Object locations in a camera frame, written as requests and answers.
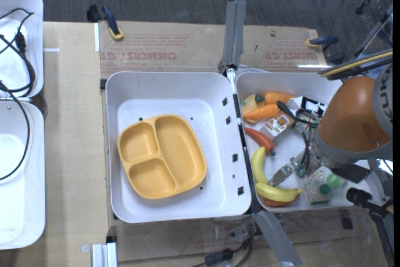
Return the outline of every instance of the black cable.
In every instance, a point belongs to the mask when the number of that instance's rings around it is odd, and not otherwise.
[[[14,173],[18,170],[19,167],[21,167],[21,165],[22,165],[22,163],[23,163],[23,161],[24,161],[24,159],[25,159],[26,153],[27,153],[27,151],[28,151],[29,139],[30,139],[30,137],[31,137],[31,126],[29,125],[29,120],[28,120],[27,114],[26,114],[25,109],[23,108],[22,104],[21,104],[21,103],[18,101],[18,99],[9,91],[9,89],[7,88],[7,86],[6,86],[1,80],[0,80],[0,90],[9,93],[10,96],[13,98],[13,100],[15,100],[15,102],[16,102],[16,103],[18,104],[18,106],[21,108],[22,113],[24,114],[24,117],[25,117],[25,120],[26,120],[27,128],[28,128],[28,129],[27,129],[28,132],[27,132],[27,135],[26,135],[26,144],[25,144],[24,153],[22,154],[22,158],[21,158],[21,160],[18,162],[17,166],[16,166],[10,173],[8,173],[7,175],[5,175],[5,176],[3,176],[3,177],[0,177],[0,181],[2,181],[2,180],[4,180],[4,179],[10,177],[12,174],[14,174]]]
[[[23,24],[25,23],[25,20],[28,19],[29,17],[31,17],[31,16],[34,14],[34,13],[30,13],[29,11],[26,11],[24,8],[16,8],[16,9],[13,9],[12,11],[10,11],[10,12],[8,12],[8,13],[2,15],[2,16],[0,17],[0,20],[3,19],[3,18],[5,18],[5,17],[7,17],[7,16],[9,16],[10,14],[14,13],[15,11],[18,11],[18,10],[24,11],[24,12],[27,14],[27,16],[19,23],[19,27],[18,27],[18,29],[17,29],[17,33],[16,33],[16,35],[14,36],[14,38],[12,39],[12,41],[10,41],[11,44],[12,44],[13,42],[15,42],[15,39],[16,39],[18,33],[21,31],[21,28],[22,28]],[[5,48],[3,48],[2,50],[0,50],[0,54],[3,53],[3,52],[5,52],[8,48],[9,48],[9,45],[7,45]]]
[[[253,236],[254,236],[254,233],[252,235],[250,235],[248,238],[246,238],[242,242],[242,244],[240,245],[239,248],[237,248],[235,250],[231,250],[231,249],[227,248],[227,249],[224,249],[222,251],[217,251],[215,253],[208,254],[203,263],[196,264],[196,265],[194,265],[192,267],[212,266],[214,264],[218,264],[218,263],[220,263],[222,261],[225,261],[227,259],[231,259],[233,257],[233,255],[235,253],[237,253],[239,250],[246,249],[247,246],[249,246],[249,249],[248,249],[246,255],[239,262],[239,264],[236,265],[236,267],[241,266],[249,258],[250,254],[251,254],[251,241],[252,241]]]
[[[347,77],[357,76],[358,74],[364,73],[365,71],[369,71],[381,66],[385,66],[393,62],[393,57],[389,57],[383,59],[382,61],[378,61],[374,64],[369,66],[361,67],[361,68],[353,68],[346,71],[342,71],[341,73],[333,74],[332,76],[327,76],[326,79],[328,80],[340,80]]]
[[[298,118],[295,115],[293,115],[293,113],[290,111],[290,109],[282,101],[277,101],[276,104],[281,111],[283,111],[285,114],[287,114],[288,116],[293,118],[293,120],[299,121],[300,123],[303,123],[303,124],[308,124],[310,127],[313,127],[313,128],[318,126],[318,123],[314,123],[312,121],[306,121],[304,119]]]
[[[386,159],[382,159],[383,163],[386,165],[386,167],[388,168],[388,170],[390,170],[390,172],[393,174],[393,170],[392,168],[390,168],[390,166],[388,165],[388,163],[386,162]]]
[[[304,147],[304,153],[302,155],[302,159],[301,159],[300,163],[303,164],[303,169],[307,170],[308,166],[310,164],[310,150],[309,150],[310,141],[309,141],[309,139],[307,139],[305,132],[302,132],[301,136],[303,137],[304,144],[306,146]]]
[[[3,40],[9,48],[14,50],[18,54],[18,56],[25,62],[26,69],[27,69],[28,75],[29,75],[28,84],[21,88],[9,89],[9,90],[12,93],[18,93],[20,91],[27,89],[27,91],[22,95],[22,97],[26,97],[32,91],[36,75],[35,75],[35,70],[34,70],[32,64],[29,62],[29,60],[26,58],[26,55],[25,55],[25,48],[26,48],[25,37],[21,31],[19,31],[16,34],[15,40],[16,40],[18,49],[15,48],[13,46],[13,44],[10,43],[2,34],[0,34],[0,39]]]
[[[252,245],[251,242],[249,243],[249,249],[247,250],[247,253],[244,255],[244,257],[242,258],[242,260],[235,266],[235,267],[240,267],[242,266],[250,257],[251,254],[251,250],[252,250]]]

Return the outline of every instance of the metal bracket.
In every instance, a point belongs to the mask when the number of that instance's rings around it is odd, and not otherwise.
[[[92,267],[117,267],[117,244],[94,244],[91,251]]]
[[[260,211],[254,215],[254,220],[282,267],[303,266],[303,262],[274,213]]]
[[[228,67],[237,69],[243,53],[243,27],[246,17],[246,1],[235,0],[227,4],[225,21],[225,41],[222,60],[218,69],[222,74]]]

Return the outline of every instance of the gray metal bar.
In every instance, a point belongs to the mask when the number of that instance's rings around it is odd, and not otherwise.
[[[246,1],[235,0],[227,4],[225,21],[225,41],[220,69],[226,66],[240,65],[240,55],[243,53],[243,27],[246,17]]]
[[[259,211],[254,215],[254,220],[282,267],[303,266],[303,262],[274,213]]]

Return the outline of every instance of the clamp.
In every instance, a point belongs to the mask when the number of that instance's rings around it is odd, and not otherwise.
[[[325,37],[318,37],[315,39],[306,39],[306,46],[311,49],[317,49],[320,45],[325,45],[322,51],[325,52],[330,45],[338,43],[339,39],[334,36],[325,36]]]
[[[115,20],[114,14],[111,11],[110,7],[107,5],[103,5],[101,10],[104,13],[104,20],[108,21],[108,31],[111,35],[111,37],[115,41],[120,41],[124,37],[124,33],[121,30],[121,28],[117,25],[117,22]],[[99,20],[101,20],[101,17],[99,15],[98,8],[95,4],[90,5],[89,9],[86,11],[87,15],[87,20],[91,23],[96,23]]]

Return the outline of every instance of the white tray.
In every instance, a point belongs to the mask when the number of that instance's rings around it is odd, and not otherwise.
[[[22,105],[30,122],[31,139],[22,165],[0,181],[0,250],[34,243],[45,225],[43,115],[32,104]],[[0,176],[5,176],[23,155],[27,126],[13,101],[0,102],[0,119]]]
[[[26,41],[26,57],[32,64],[36,78],[31,93],[35,96],[43,87],[43,1],[42,0],[0,0],[0,17],[15,8],[23,8],[29,13],[22,25],[21,32]],[[24,11],[16,11],[9,16],[0,19],[0,34],[8,41],[15,37],[21,21],[27,16]],[[0,39],[0,50],[7,45]],[[11,49],[7,48],[0,54],[0,75],[3,83],[9,88],[21,88],[29,82],[29,75],[24,61]],[[22,96],[26,91],[16,93]],[[0,91],[0,97],[9,95]]]
[[[232,89],[225,77],[218,73],[120,72],[108,79],[106,97],[111,205],[119,219],[145,223],[234,216],[248,210],[251,192]],[[139,118],[161,114],[176,114],[189,122],[205,155],[207,175],[198,187],[182,194],[144,199],[128,182],[117,141],[122,130]]]
[[[329,81],[315,73],[243,73],[238,76],[236,80],[236,88],[240,103],[251,94],[264,94],[266,91],[279,91],[293,93],[296,96],[305,96],[319,101],[320,103],[328,104],[340,85],[340,81]],[[259,130],[263,125],[262,122],[251,124],[244,121],[243,123],[245,126],[256,130]],[[253,152],[258,149],[259,145],[249,136],[245,135],[245,137],[249,157],[251,158]],[[278,136],[274,140],[274,144],[276,145],[274,148],[275,156],[267,155],[264,162],[264,172],[267,179],[271,179],[279,168],[290,162],[292,157],[296,157],[299,153],[304,151],[303,138],[293,129],[287,129],[283,132],[281,136]],[[359,161],[357,164],[368,168],[367,161]],[[321,167],[321,170],[324,172],[325,177],[331,172],[325,167]],[[342,188],[332,190],[330,202],[324,204],[309,204],[304,184],[295,174],[292,174],[288,179],[283,181],[279,187],[302,188],[303,193],[293,203],[278,208],[268,207],[258,198],[263,208],[275,212],[287,212],[353,206],[354,204],[346,199],[346,191],[350,187],[356,187],[367,192],[370,190],[365,181],[359,184],[348,181]]]

